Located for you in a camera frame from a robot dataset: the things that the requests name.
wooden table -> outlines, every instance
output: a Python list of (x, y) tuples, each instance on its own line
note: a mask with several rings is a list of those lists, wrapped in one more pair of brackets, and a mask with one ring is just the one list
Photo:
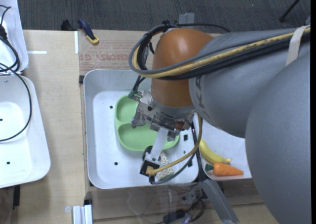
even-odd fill
[[(21, 185), (20, 206), (13, 224), (71, 224), (68, 206), (83, 205), (86, 194), (84, 148), (79, 85), (79, 55), (75, 32), (25, 30), (29, 68), (35, 85), (51, 158), (41, 180)], [(233, 207), (240, 223), (277, 223), (263, 203)], [(95, 221), (105, 224), (153, 224), (161, 215)], [(205, 210), (197, 224), (221, 224), (213, 209)]]

toy carrot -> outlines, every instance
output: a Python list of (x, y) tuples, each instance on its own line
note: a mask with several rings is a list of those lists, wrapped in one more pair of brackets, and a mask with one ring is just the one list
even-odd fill
[(215, 163), (213, 173), (218, 177), (243, 175), (243, 171), (225, 163)]

yellow cable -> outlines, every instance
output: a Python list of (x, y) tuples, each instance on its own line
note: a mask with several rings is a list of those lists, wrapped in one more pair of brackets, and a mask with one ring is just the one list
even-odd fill
[[(311, 32), (311, 28), (310, 27), (306, 28), (305, 31), (304, 31), (304, 33), (309, 33), (309, 32)], [(283, 34), (283, 35), (279, 35), (279, 36), (275, 36), (275, 37), (272, 37), (272, 38), (269, 38), (269, 39), (256, 41), (256, 42), (253, 42), (253, 43), (250, 43), (250, 44), (247, 44), (247, 45), (243, 45), (241, 47), (238, 47), (238, 48), (235, 48), (235, 49), (232, 49), (232, 50), (220, 53), (220, 54), (215, 55), (213, 57), (209, 57), (209, 58), (206, 58), (206, 59), (203, 59), (203, 60), (199, 60), (199, 61), (193, 62), (193, 63), (188, 64), (188, 65), (180, 66), (180, 67), (177, 67), (177, 68), (174, 68), (174, 69), (171, 69), (171, 70), (167, 70), (167, 71), (163, 71), (163, 72), (160, 72), (160, 73), (156, 73), (156, 74), (148, 74), (144, 70), (144, 72), (140, 73), (139, 75), (143, 76), (143, 77), (147, 77), (147, 78), (160, 78), (160, 77), (166, 77), (166, 76), (179, 75), (179, 74), (181, 74), (183, 72), (187, 72), (187, 71), (189, 71), (191, 69), (194, 69), (194, 68), (206, 65), (208, 63), (211, 63), (211, 62), (214, 62), (214, 61), (217, 61), (217, 60), (220, 60), (220, 59), (224, 59), (226, 57), (232, 56), (232, 55), (237, 54), (239, 52), (247, 51), (247, 50), (250, 50), (250, 49), (253, 49), (253, 48), (260, 47), (262, 45), (267, 45), (267, 44), (270, 44), (270, 43), (273, 43), (273, 42), (276, 42), (276, 41), (279, 41), (279, 40), (287, 39), (287, 38), (291, 37), (292, 35), (293, 35), (293, 32), (292, 33)], [(137, 54), (137, 52), (135, 51), (134, 54), (133, 54), (133, 66), (139, 68), (138, 65), (137, 65), (136, 54)]]
[(163, 171), (165, 169), (168, 169), (168, 168), (170, 168), (170, 167), (172, 167), (172, 166), (184, 161), (185, 159), (187, 159), (188, 157), (192, 156), (195, 153), (195, 151), (198, 149), (198, 145), (199, 145), (199, 143), (201, 141), (201, 136), (202, 136), (202, 119), (201, 119), (201, 116), (199, 114), (197, 115), (197, 117), (198, 117), (198, 137), (197, 137), (198, 139), (197, 139), (197, 142), (196, 142), (194, 148), (189, 153), (187, 153), (185, 156), (183, 156), (183, 157), (179, 158), (178, 160), (175, 160), (172, 163), (169, 163), (169, 164), (167, 164), (167, 165), (165, 165), (163, 167), (160, 167), (158, 169), (154, 170), (153, 167), (148, 166), (147, 170), (146, 170), (146, 174), (147, 175), (149, 175), (150, 177), (154, 176), (158, 172)]

carrot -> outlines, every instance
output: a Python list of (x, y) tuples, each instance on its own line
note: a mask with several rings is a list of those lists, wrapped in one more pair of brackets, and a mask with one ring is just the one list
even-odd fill
[(225, 163), (215, 163), (213, 173), (218, 177), (243, 175), (243, 171)]

banana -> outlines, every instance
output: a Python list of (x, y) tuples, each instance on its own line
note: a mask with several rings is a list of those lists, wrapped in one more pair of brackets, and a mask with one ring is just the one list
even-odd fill
[(206, 142), (201, 139), (199, 143), (199, 150), (202, 157), (209, 163), (230, 163), (230, 158), (224, 158), (216, 153), (214, 153), (206, 144)]

